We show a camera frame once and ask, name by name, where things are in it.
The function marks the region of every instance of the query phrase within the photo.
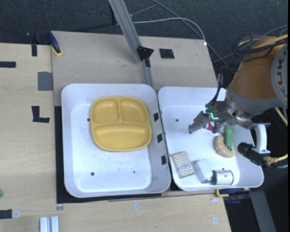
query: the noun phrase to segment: can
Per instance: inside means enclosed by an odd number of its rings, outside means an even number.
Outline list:
[[[234,176],[231,170],[213,170],[213,185],[232,185]]]

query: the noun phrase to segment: green light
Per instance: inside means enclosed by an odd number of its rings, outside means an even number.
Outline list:
[[[212,119],[219,119],[218,117],[214,117],[213,113],[211,113]]]

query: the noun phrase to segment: yellow clip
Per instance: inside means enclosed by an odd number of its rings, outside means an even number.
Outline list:
[[[53,53],[56,55],[56,57],[61,57],[62,56],[62,54],[63,54],[63,51],[61,50],[61,48],[59,47],[59,49],[60,49],[60,52],[59,53],[57,53],[56,51],[55,51],[55,49],[52,47],[52,51],[53,51]]]
[[[229,194],[228,193],[227,194],[220,194],[219,189],[216,189],[215,195],[217,197],[229,197]]]

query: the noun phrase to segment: white tray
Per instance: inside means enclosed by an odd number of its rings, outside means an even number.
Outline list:
[[[147,107],[152,140],[130,152],[110,152],[97,147],[91,134],[90,109],[108,96],[131,96]],[[144,84],[70,84],[61,94],[64,183],[74,197],[98,197],[164,192],[171,184],[161,119],[155,90]],[[158,143],[157,136],[162,135]]]
[[[215,95],[216,88],[199,87],[163,87],[158,92],[159,106],[165,139],[169,154],[186,151],[191,162],[207,159],[212,170],[231,170],[234,175],[232,185],[212,185],[201,183],[197,175],[179,178],[172,160],[171,168],[174,182],[182,190],[195,191],[217,188],[255,188],[263,183],[263,171],[260,166],[250,162],[236,151],[235,157],[225,158],[216,153],[214,138],[218,134],[200,129],[192,134],[188,132],[189,124],[200,111],[205,112],[207,104]],[[220,90],[218,101],[225,98],[224,89]],[[234,149],[241,142],[253,144],[249,130],[233,126],[232,143]]]

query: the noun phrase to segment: beige board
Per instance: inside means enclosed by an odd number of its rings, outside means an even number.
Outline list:
[[[63,232],[231,231],[223,199],[214,194],[166,192],[167,198],[63,204],[57,211],[53,92],[38,91],[37,83],[37,72],[52,71],[51,48],[37,50],[32,57],[30,45],[0,43],[0,61],[16,61],[15,69],[0,68],[0,210],[20,211],[0,220],[0,232],[38,231],[39,218],[51,216]],[[49,123],[32,122],[33,105]]]
[[[136,63],[123,35],[52,32],[63,51],[52,54],[54,102],[60,106],[63,88],[71,83],[146,83],[143,65]],[[217,87],[215,72],[204,40],[140,36],[150,56],[154,88]],[[161,58],[171,49],[174,58]]]

